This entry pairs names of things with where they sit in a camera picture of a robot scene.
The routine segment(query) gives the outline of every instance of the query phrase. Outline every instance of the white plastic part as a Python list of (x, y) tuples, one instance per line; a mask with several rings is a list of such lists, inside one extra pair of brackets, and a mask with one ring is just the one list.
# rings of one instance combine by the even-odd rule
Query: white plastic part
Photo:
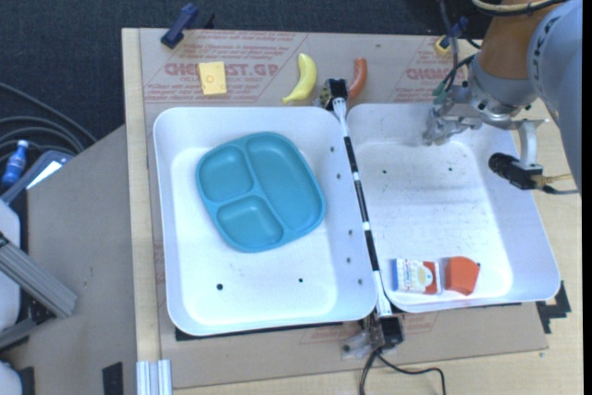
[[(492, 154), (516, 156), (508, 130), (484, 126), (425, 146), (430, 104), (357, 105), (351, 143), (390, 301), (410, 313), (544, 301), (560, 287), (559, 269), (532, 193), (488, 168)], [(395, 291), (392, 260), (461, 255), (481, 265), (464, 296)]]
[[(296, 145), (325, 196), (326, 214), (296, 241), (243, 253), (218, 233), (194, 175), (208, 151), (262, 131)], [(355, 321), (374, 310), (376, 285), (360, 207), (333, 114), (311, 106), (171, 108), (154, 123), (154, 146), (166, 301), (179, 329), (206, 336)]]
[[(516, 155), (511, 133), (468, 130), (428, 147), (422, 132), (430, 106), (357, 105), (348, 114), (388, 299), (422, 313), (551, 298), (560, 276), (532, 194), (487, 166), (493, 153)], [(241, 253), (217, 233), (194, 173), (209, 150), (261, 131), (283, 134), (299, 148), (327, 213), (308, 236), (272, 251)], [(376, 308), (375, 274), (333, 114), (310, 106), (171, 108), (154, 123), (154, 150), (166, 301), (180, 330), (206, 336), (318, 325), (359, 320)], [(481, 264), (471, 295), (393, 289), (392, 259), (455, 255)]]
[(173, 377), (170, 360), (136, 363), (136, 386), (137, 395), (172, 395)]
[(0, 391), (2, 395), (22, 395), (19, 374), (3, 362), (0, 362)]

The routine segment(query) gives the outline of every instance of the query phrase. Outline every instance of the black bracket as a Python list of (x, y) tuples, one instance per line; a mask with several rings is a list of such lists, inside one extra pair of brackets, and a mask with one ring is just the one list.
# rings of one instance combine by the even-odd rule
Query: black bracket
[(348, 88), (345, 80), (326, 80), (323, 89), (317, 99), (317, 105), (331, 112), (333, 110), (333, 99), (341, 97), (343, 100), (348, 98)]
[(380, 318), (380, 326), (385, 337), (385, 349), (392, 349), (405, 340), (401, 320), (398, 317)]
[(35, 395), (35, 371), (33, 367), (25, 367), (17, 371), (22, 385), (22, 395)]
[(123, 363), (118, 362), (103, 369), (103, 393), (123, 395)]
[(183, 30), (188, 29), (197, 18), (200, 9), (194, 4), (187, 4), (179, 13), (169, 31), (160, 39), (162, 44), (173, 49), (183, 39)]
[(572, 311), (570, 302), (567, 299), (567, 293), (563, 282), (559, 291), (555, 295), (555, 304), (546, 304), (545, 302), (536, 302), (536, 308), (538, 309), (538, 315), (540, 316), (540, 322), (545, 329), (545, 334), (551, 333), (550, 321), (553, 318), (564, 318), (567, 314)]

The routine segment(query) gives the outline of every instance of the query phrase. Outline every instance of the toy banana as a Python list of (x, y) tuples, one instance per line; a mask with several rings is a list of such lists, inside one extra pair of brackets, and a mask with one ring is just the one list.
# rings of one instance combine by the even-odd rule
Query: toy banana
[(282, 97), (281, 102), (284, 104), (289, 101), (306, 99), (316, 85), (316, 64), (310, 56), (300, 53), (298, 55), (298, 68), (300, 69), (300, 79), (292, 92), (286, 97)]

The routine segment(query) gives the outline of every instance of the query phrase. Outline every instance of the blue divided plate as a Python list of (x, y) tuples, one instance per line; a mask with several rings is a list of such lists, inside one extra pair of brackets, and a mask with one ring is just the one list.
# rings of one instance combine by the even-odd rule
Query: blue divided plate
[(325, 198), (311, 168), (286, 137), (261, 132), (205, 154), (197, 188), (216, 227), (244, 252), (274, 249), (312, 232)]

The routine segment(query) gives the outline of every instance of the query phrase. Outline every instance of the metal bracket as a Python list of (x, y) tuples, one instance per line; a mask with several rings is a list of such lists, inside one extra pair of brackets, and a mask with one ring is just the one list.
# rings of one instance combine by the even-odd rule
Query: metal bracket
[[(0, 271), (14, 280), (37, 303), (60, 318), (72, 315), (77, 296), (49, 272), (38, 266), (26, 253), (0, 231)], [(0, 332), (0, 349), (21, 340), (40, 322), (33, 317)]]
[(386, 344), (380, 316), (374, 311), (364, 320), (363, 329), (341, 342), (342, 359), (363, 359)]
[(520, 138), (519, 166), (523, 169), (539, 167), (537, 164), (537, 128), (547, 122), (540, 120), (516, 120), (512, 122), (512, 128), (518, 130)]
[(156, 363), (136, 363), (136, 385), (138, 395), (172, 395), (173, 377), (171, 363), (161, 359)]

